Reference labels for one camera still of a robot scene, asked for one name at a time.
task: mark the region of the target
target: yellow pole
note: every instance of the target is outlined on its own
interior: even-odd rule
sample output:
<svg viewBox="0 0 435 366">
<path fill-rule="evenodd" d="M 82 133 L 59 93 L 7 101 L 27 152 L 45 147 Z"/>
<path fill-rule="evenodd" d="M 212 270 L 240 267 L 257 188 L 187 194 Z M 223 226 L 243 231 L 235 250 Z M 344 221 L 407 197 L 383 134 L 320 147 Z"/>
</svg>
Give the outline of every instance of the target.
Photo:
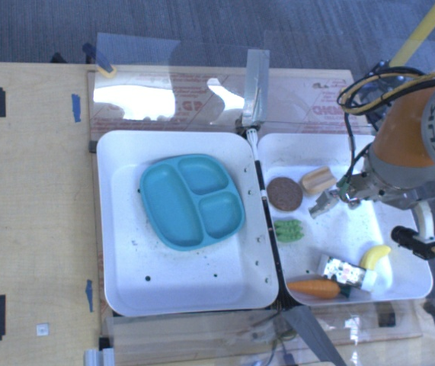
<svg viewBox="0 0 435 366">
<path fill-rule="evenodd" d="M 435 4 L 425 15 L 425 18 L 417 26 L 410 37 L 405 41 L 401 49 L 392 58 L 390 66 L 403 66 L 412 57 L 418 47 L 425 41 L 435 28 Z"/>
</svg>

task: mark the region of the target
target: gray floor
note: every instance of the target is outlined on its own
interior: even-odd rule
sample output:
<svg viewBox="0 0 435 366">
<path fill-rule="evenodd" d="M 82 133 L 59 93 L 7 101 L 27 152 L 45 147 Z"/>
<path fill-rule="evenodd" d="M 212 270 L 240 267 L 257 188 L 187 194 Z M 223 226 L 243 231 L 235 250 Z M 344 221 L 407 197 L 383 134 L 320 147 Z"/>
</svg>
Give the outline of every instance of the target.
<svg viewBox="0 0 435 366">
<path fill-rule="evenodd" d="M 270 50 L 273 67 L 349 69 L 361 77 L 391 59 L 435 0 L 0 0 L 0 62 L 48 63 L 59 52 L 84 63 L 98 34 L 204 44 L 175 64 L 243 66 L 242 48 Z M 219 54 L 213 50 L 219 45 Z M 139 52 L 151 62 L 154 56 Z M 408 62 L 435 67 L 435 29 Z M 422 187 L 435 197 L 435 183 Z M 435 200 L 431 204 L 435 216 Z M 435 287 L 430 295 L 435 315 Z"/>
</svg>

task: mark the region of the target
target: white tray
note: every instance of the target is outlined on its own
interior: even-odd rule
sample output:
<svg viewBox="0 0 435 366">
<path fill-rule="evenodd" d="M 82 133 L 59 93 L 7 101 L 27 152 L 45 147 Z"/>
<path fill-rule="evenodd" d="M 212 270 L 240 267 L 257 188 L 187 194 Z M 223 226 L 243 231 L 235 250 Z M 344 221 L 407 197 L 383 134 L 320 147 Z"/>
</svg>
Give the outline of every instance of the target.
<svg viewBox="0 0 435 366">
<path fill-rule="evenodd" d="M 245 208 L 234 236 L 176 251 L 151 227 L 138 193 L 143 171 L 172 156 L 207 154 L 231 175 Z M 112 131 L 97 146 L 110 307 L 123 316 L 267 307 L 278 280 L 251 147 L 232 133 Z"/>
<path fill-rule="evenodd" d="M 371 136 L 356 136 L 357 152 L 372 139 Z M 258 153 L 265 185 L 277 176 L 298 181 L 307 172 L 323 165 L 328 165 L 339 179 L 350 162 L 347 136 L 337 134 L 272 133 L 259 141 Z M 315 272 L 322 253 L 358 264 L 363 253 L 375 244 L 388 244 L 392 251 L 376 266 L 378 279 L 372 293 L 353 289 L 349 298 L 320 300 L 289 291 L 298 302 L 311 306 L 364 303 L 416 299 L 430 293 L 433 279 L 428 262 L 400 248 L 390 237 L 397 225 L 417 229 L 410 210 L 368 201 L 351 210 L 339 202 L 327 213 L 312 219 L 308 209 L 315 205 L 317 197 L 305 196 L 301 206 L 291 213 L 270 205 L 273 221 L 293 218 L 302 221 L 304 228 L 305 236 L 301 240 L 277 242 L 286 281 L 317 278 Z"/>
</svg>

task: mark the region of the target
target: wooden surface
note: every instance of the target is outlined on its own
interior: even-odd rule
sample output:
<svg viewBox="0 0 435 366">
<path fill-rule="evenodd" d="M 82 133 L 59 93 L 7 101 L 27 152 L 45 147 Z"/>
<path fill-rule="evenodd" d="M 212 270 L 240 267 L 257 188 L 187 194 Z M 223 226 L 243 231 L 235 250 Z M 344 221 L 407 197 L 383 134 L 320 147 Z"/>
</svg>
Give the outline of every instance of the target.
<svg viewBox="0 0 435 366">
<path fill-rule="evenodd" d="M 88 152 L 87 76 L 92 70 L 0 63 L 7 103 L 7 116 L 0 118 L 0 294 L 7 299 L 0 365 L 81 365 L 84 351 L 98 346 L 97 219 Z M 72 94 L 81 99 L 78 123 Z M 87 280 L 92 281 L 93 312 Z M 421 335 L 337 348 L 348 364 L 435 365 L 433 320 L 419 305 L 415 313 Z M 37 335 L 41 323 L 49 323 L 49 335 Z M 296 360 L 329 364 L 317 363 L 307 349 Z"/>
</svg>

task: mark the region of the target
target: blue tape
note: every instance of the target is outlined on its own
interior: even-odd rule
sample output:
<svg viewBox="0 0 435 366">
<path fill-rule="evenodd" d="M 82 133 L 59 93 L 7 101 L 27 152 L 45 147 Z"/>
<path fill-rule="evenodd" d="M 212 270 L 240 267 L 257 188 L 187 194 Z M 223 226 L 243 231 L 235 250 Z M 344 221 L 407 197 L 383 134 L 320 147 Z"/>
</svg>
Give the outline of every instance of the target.
<svg viewBox="0 0 435 366">
<path fill-rule="evenodd" d="M 92 291 L 92 281 L 87 279 L 87 286 L 85 287 L 85 294 L 87 294 L 88 299 L 88 307 L 90 308 L 90 312 L 94 311 L 94 304 L 92 301 L 93 291 Z"/>
<path fill-rule="evenodd" d="M 80 107 L 80 97 L 76 94 L 72 94 L 72 110 L 75 122 L 80 122 L 80 114 L 82 113 L 82 108 Z"/>
</svg>

